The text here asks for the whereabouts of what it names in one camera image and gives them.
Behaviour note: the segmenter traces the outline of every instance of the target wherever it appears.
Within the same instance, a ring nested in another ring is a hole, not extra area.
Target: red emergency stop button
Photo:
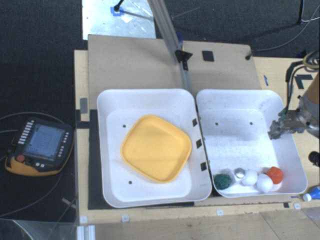
[[[19,154],[17,157],[16,157],[16,160],[20,163],[23,163],[25,160],[26,160],[26,157],[23,155],[23,154]]]

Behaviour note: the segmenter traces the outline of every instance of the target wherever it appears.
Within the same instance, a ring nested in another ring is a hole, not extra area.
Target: blue tape
[[[112,15],[115,17],[125,15],[125,13],[123,12],[123,8],[121,6],[119,8],[119,11],[115,11],[115,8],[113,6],[110,7],[110,11],[111,11]]]
[[[183,35],[182,35],[182,32],[178,29],[178,30],[176,31],[176,35],[177,35],[177,37],[178,37],[179,44],[180,44],[181,49],[182,49],[182,48],[184,47],[184,37],[183,37]]]
[[[269,86],[268,81],[267,81],[268,78],[265,75],[263,75],[263,77],[264,77],[264,81],[265,81],[266,86]]]

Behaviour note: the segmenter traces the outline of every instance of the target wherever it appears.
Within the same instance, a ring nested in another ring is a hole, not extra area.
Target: white ball
[[[256,181],[256,187],[258,188],[258,190],[267,193],[272,189],[273,185],[274,183],[268,175],[265,175],[263,173],[258,175],[258,180]]]
[[[253,186],[257,183],[258,174],[254,170],[246,170],[245,178],[241,181],[241,183],[245,186]]]

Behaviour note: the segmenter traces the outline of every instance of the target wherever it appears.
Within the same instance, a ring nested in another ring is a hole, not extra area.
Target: green ball
[[[214,177],[214,185],[217,190],[224,190],[231,184],[231,177],[228,174],[218,174]]]

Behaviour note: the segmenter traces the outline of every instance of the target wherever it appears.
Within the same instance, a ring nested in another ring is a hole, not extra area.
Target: blue object
[[[310,193],[306,193],[303,195],[303,200],[306,202],[309,202],[312,199],[320,199],[320,185],[314,187]]]
[[[121,6],[120,6],[119,11],[115,11],[115,8],[113,6],[110,7],[110,11],[111,11],[112,15],[115,17],[125,15],[125,13],[123,12],[123,8]]]
[[[181,49],[183,49],[183,47],[184,47],[184,37],[182,35],[182,32],[179,29],[176,31],[176,36],[178,37]]]
[[[265,75],[263,75],[263,77],[264,77],[264,81],[265,81],[266,86],[269,86],[268,81],[267,81],[268,78]]]

